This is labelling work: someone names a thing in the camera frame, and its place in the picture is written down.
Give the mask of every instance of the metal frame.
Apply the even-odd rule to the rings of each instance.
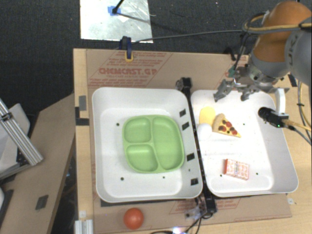
[[[19,165],[16,164],[0,173],[0,179],[9,177],[17,172],[24,170],[29,166],[37,165],[43,160],[42,155],[31,143],[29,137],[23,132],[16,122],[14,116],[6,107],[4,102],[0,99],[0,124],[4,130],[8,133],[14,143],[17,145],[21,153],[24,155],[28,164]]]

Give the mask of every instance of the blue clip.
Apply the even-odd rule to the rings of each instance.
[[[126,50],[125,59],[127,62],[133,61],[131,37],[122,37],[119,41],[119,49]]]
[[[121,13],[121,9],[118,8],[118,9],[117,9],[117,13],[114,14],[114,13],[113,13],[113,9],[114,9],[114,8],[115,8],[115,6],[108,6],[108,7],[107,7],[107,11],[108,11],[108,13],[109,13],[111,16],[118,16],[118,13]]]

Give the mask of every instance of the cardboard sheet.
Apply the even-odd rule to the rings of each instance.
[[[95,233],[128,232],[129,230],[126,229],[122,218],[131,207],[140,208],[145,216],[143,226],[139,230],[191,225],[193,220],[186,219],[185,211],[195,206],[193,199],[116,206],[107,206],[103,202],[101,203],[95,189],[91,98],[93,92],[101,86],[174,88],[176,81],[181,77],[192,78],[192,91],[216,89],[222,79],[227,77],[227,71],[233,64],[230,56],[134,51],[134,61],[128,63],[124,60],[123,51],[80,49],[74,53],[77,60],[82,60],[76,64],[79,72],[87,73],[87,77],[77,77],[75,80],[75,91],[77,91],[75,97],[86,96],[88,98],[90,161],[93,173],[92,202],[94,215],[92,218],[94,219]],[[246,61],[247,57],[244,57],[240,65],[244,65]],[[77,138],[83,139],[84,136],[79,135]],[[83,188],[86,181],[79,178],[78,181],[81,181],[81,188]],[[202,225],[292,216],[285,194],[218,199],[217,205],[218,212],[213,218],[203,221]]]

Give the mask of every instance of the white tray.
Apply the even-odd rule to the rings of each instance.
[[[263,92],[255,93],[242,102],[241,93],[232,91],[214,101],[216,91],[199,90],[192,94],[195,121],[199,113],[210,106],[226,118],[241,134],[241,138],[212,133],[200,141],[200,149],[210,191],[219,197],[289,193],[296,190],[298,178],[282,129],[265,124],[258,116],[261,107],[275,109],[272,98]],[[249,179],[223,175],[227,158],[248,163]]]
[[[99,88],[92,96],[92,107],[96,186],[100,198],[115,203],[194,198],[201,193],[202,179],[188,102],[181,92],[171,89]],[[127,164],[122,127],[127,119],[140,115],[166,115],[176,121],[185,150],[185,161],[179,169],[142,174]],[[189,127],[182,130],[182,125],[187,122]]]

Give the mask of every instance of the small box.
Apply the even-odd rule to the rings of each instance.
[[[224,163],[224,174],[243,180],[249,176],[249,165],[231,159],[226,159]]]

